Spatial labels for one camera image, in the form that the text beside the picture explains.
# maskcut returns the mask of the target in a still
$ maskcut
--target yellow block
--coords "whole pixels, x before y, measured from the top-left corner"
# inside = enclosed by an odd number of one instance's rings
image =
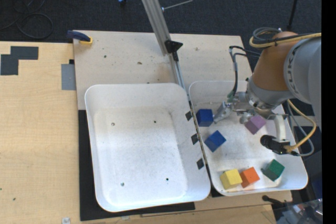
[[[243,182],[237,169],[223,172],[220,179],[225,189],[234,188]]]

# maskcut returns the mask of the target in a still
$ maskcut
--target black clamp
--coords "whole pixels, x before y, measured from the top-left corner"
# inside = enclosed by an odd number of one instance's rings
[[[172,40],[166,40],[164,42],[164,44],[166,46],[167,52],[169,54],[173,54],[173,59],[175,61],[178,61],[179,57],[177,55],[177,51],[178,51],[178,49],[180,49],[182,47],[183,43],[177,42],[177,41],[172,41]]]

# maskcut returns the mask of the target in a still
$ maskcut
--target empty white tray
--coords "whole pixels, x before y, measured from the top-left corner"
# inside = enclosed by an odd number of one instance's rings
[[[203,200],[206,171],[185,90],[107,84],[85,94],[99,205],[111,212]]]
[[[238,82],[238,91],[246,91],[246,81]],[[191,102],[195,113],[199,109],[212,109],[216,114],[217,109],[233,88],[233,81],[196,81],[189,88]],[[275,113],[283,114],[282,106],[278,106]],[[286,124],[286,138],[291,145],[295,144],[294,136],[289,124]],[[204,144],[205,158],[207,159],[211,181],[215,189],[225,196],[235,196],[251,193],[262,193],[277,190],[302,189],[308,182],[308,175],[301,157],[292,155],[278,155],[265,148],[260,143],[264,134],[276,136],[274,121],[267,120],[266,125],[256,134],[251,134],[247,128],[240,124],[239,117],[233,112],[228,118],[212,124],[209,127],[200,127],[202,141],[205,141],[212,133],[218,130],[226,139],[215,152],[212,152]],[[266,177],[261,168],[272,161],[277,160],[285,169],[281,176],[274,182]],[[231,169],[239,172],[254,167],[260,180],[242,188],[241,185],[225,190],[220,180],[220,175]]]

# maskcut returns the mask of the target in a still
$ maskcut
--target green cube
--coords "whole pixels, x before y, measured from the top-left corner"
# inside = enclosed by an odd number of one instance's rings
[[[267,176],[269,179],[271,179],[272,181],[275,181],[276,179],[279,178],[279,176],[282,174],[282,172],[284,171],[285,167],[279,163],[278,161],[276,161],[275,159],[273,159],[267,166],[265,169],[261,169],[262,173]]]

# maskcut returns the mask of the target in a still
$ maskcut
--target wooden tabletop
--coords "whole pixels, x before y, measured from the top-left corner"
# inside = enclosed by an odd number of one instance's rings
[[[192,40],[193,52],[205,50],[196,36],[184,38]],[[239,37],[233,39],[241,42]],[[74,45],[2,41],[0,54],[9,55],[11,46],[38,47],[38,60],[19,60],[18,75],[0,76],[0,223],[62,223],[66,217],[71,224],[83,223],[79,214],[77,92],[63,90],[61,83],[61,65],[74,59]],[[280,201],[292,199],[290,191],[267,195]],[[84,223],[274,222],[271,205],[261,196],[209,196],[196,202],[196,209],[190,212]]]

